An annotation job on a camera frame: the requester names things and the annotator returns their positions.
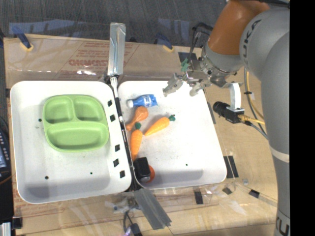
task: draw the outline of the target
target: white tray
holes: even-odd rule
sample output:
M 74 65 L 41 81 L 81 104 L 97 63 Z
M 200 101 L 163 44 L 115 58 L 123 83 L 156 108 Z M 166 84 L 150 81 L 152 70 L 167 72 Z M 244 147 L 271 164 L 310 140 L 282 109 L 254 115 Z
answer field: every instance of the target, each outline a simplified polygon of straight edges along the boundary
M 46 141 L 44 102 L 61 94 L 85 94 L 104 107 L 109 141 L 88 152 L 58 152 Z M 10 93 L 17 189 L 29 203 L 47 203 L 127 190 L 131 173 L 112 90 L 102 82 L 22 81 Z
M 147 157 L 156 173 L 155 179 L 142 186 L 150 189 L 188 187 L 219 183 L 226 177 L 226 165 L 203 91 L 191 97 L 186 83 L 164 97 L 166 81 L 128 81 L 118 88 L 125 123 L 135 108 L 126 101 L 144 94 L 154 94 L 158 106 L 149 107 L 149 116 L 141 129 L 162 116 L 175 115 L 176 120 L 151 136 L 143 137 L 138 157 Z

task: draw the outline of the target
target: black hole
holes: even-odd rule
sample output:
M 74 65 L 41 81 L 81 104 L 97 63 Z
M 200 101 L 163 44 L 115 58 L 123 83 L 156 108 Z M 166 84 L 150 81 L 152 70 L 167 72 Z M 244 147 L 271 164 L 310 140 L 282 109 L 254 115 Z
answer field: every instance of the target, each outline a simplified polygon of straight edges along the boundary
M 114 121 L 115 119 L 116 119 L 116 118 L 115 118 L 114 115 L 111 115 L 111 116 L 110 116 L 110 120 L 111 120 L 111 121 Z
M 114 167 L 116 167 L 117 165 L 119 165 L 119 160 L 118 160 L 118 158 L 117 158 L 113 163 L 114 163 Z
M 119 174 L 120 174 L 120 178 L 123 178 L 124 176 L 126 176 L 125 171 L 120 171 Z

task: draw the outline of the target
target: wooden surface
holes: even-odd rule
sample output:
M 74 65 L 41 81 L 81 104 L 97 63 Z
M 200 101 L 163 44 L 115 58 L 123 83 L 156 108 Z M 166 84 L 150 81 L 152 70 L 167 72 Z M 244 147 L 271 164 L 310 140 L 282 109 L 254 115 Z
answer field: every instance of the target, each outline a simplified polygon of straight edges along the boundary
M 173 72 L 180 73 L 177 53 L 189 51 L 188 48 L 176 47 L 173 53 L 168 53 L 161 46 L 136 45 L 137 52 L 130 58 L 126 68 L 126 73 L 132 76 L 126 76 L 124 80 L 141 79 L 152 70 L 154 76 L 160 75 L 164 79 Z M 200 55 L 199 49 L 195 52 L 197 56 Z M 243 69 L 236 76 L 230 77 L 229 81 L 244 82 Z M 253 76 L 250 76 L 250 89 L 253 92 L 253 102 L 261 111 L 260 82 Z M 243 94 L 244 85 L 241 86 L 241 92 L 245 114 L 253 117 Z M 205 95 L 211 106 L 216 101 L 230 104 L 228 89 L 210 86 L 205 89 Z M 156 191 L 157 199 L 172 223 L 169 228 L 152 230 L 141 211 L 132 211 L 131 219 L 138 223 L 143 235 L 238 236 L 245 233 L 250 235 L 249 232 L 254 232 L 253 235 L 256 236 L 272 235 L 278 193 L 268 141 L 252 127 L 241 123 L 231 124 L 216 113 L 214 117 L 223 156 L 233 156 L 239 177 L 202 186 L 203 205 L 195 203 L 193 188 Z M 259 198 L 250 195 L 251 190 L 259 192 Z M 15 194 L 15 215 L 23 217 L 23 227 L 17 230 L 17 235 L 124 234 L 123 213 L 113 210 L 113 205 L 123 201 L 124 197 L 94 197 L 37 206 L 26 204 L 18 198 L 18 193 Z

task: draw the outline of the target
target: carrot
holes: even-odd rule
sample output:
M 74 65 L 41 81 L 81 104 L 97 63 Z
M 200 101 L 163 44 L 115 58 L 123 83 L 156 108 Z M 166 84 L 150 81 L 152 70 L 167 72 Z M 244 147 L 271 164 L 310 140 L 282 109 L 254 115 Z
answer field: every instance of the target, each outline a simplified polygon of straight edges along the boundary
M 149 136 L 152 135 L 162 129 L 165 129 L 170 121 L 175 121 L 175 117 L 173 115 L 171 115 L 169 118 L 167 117 L 162 117 L 160 119 L 158 119 L 145 133 L 145 136 Z
M 134 112 L 133 119 L 130 123 L 126 125 L 126 130 L 131 131 L 132 127 L 136 122 L 142 121 L 146 119 L 149 115 L 148 109 L 146 107 L 140 106 L 136 108 L 136 111 Z
M 150 180 L 147 181 L 147 183 L 151 182 L 156 176 L 156 172 L 154 171 L 151 165 L 149 165 L 149 169 L 150 169 Z
M 131 133 L 130 138 L 130 151 L 131 151 L 131 158 L 134 161 L 138 155 L 140 145 L 142 142 L 143 133 L 140 131 L 141 124 L 136 122 L 135 123 L 135 130 Z

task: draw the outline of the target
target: black connector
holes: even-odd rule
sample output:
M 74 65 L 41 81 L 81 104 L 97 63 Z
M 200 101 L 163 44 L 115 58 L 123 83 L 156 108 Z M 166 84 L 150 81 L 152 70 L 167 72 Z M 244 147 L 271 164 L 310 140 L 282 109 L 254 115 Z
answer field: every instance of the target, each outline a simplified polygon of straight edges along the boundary
M 213 111 L 233 124 L 240 123 L 241 119 L 238 117 L 238 115 L 243 115 L 245 111 L 243 109 L 233 111 L 228 109 L 228 107 L 230 107 L 230 105 L 227 103 L 217 101 L 215 104 L 213 104 Z
M 134 236 L 142 236 L 142 233 L 137 223 L 132 224 L 130 228 Z

